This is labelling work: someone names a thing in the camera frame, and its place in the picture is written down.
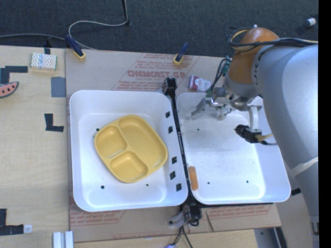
wooden surface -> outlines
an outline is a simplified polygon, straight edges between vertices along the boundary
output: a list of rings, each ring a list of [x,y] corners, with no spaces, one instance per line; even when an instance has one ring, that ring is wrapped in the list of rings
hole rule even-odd
[[[29,66],[43,48],[0,46],[0,67]],[[52,247],[52,234],[69,230],[66,98],[51,97],[51,78],[65,77],[65,52],[55,72],[11,73],[19,81],[11,96],[0,99],[0,208],[7,225],[31,224],[31,234],[0,236],[0,247]],[[46,131],[44,114],[54,115],[64,132]],[[190,234],[193,247],[257,247],[253,230]],[[74,247],[164,247],[174,237],[75,243]],[[177,247],[188,247],[184,237]]]

watermelon slice toy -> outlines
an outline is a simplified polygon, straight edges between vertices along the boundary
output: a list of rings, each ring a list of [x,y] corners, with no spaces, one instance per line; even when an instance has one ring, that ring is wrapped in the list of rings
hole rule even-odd
[[[7,97],[15,92],[19,82],[11,82],[7,84],[0,84],[0,98]]]

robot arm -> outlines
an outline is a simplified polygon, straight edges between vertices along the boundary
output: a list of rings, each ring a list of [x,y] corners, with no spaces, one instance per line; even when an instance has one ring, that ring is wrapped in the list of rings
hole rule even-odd
[[[305,199],[313,246],[319,247],[317,42],[280,39],[265,28],[244,31],[240,43],[229,39],[236,52],[222,98],[240,110],[263,98],[270,129]]]

cardboard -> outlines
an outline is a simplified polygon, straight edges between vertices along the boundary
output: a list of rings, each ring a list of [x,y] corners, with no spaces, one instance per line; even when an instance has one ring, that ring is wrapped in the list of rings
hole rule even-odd
[[[173,55],[85,50],[79,60],[66,50],[66,92],[68,120],[68,160],[70,188],[70,230],[75,242],[114,240],[137,237],[175,235],[168,227],[168,217],[178,214],[179,207],[85,212],[72,197],[69,99],[78,90],[158,91],[165,78],[176,78],[177,91],[188,91],[192,75],[213,81],[221,58],[184,56],[176,66]],[[207,233],[238,229],[280,226],[275,204],[203,208],[202,218],[189,233]]]

white tray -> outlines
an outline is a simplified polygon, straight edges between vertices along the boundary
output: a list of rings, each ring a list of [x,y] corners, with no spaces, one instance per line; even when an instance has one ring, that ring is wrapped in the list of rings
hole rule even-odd
[[[177,98],[186,162],[197,172],[194,197],[206,205],[285,201],[291,187],[278,146],[251,144],[235,133],[238,124],[249,125],[248,112],[234,111],[218,120],[215,108],[206,106],[203,115],[192,119],[203,97],[205,93],[188,92]],[[263,105],[262,99],[252,104]],[[259,129],[271,133],[263,109]]]
[[[158,92],[82,90],[70,98],[73,197],[85,211],[177,206],[188,196],[170,100]],[[94,136],[113,120],[134,114],[144,118],[168,149],[159,170],[135,182],[117,180],[94,147]]]

